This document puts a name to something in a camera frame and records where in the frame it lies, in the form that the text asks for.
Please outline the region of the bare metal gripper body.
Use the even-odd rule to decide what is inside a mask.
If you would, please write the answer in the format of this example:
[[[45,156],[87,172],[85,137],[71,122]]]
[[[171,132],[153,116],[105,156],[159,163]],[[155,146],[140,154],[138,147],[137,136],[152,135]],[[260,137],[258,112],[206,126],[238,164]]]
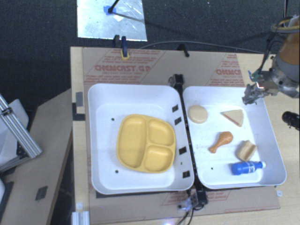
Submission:
[[[255,82],[255,91],[262,93],[262,96],[276,96],[279,92],[291,97],[299,98],[299,76],[290,78],[283,72],[262,71]]]

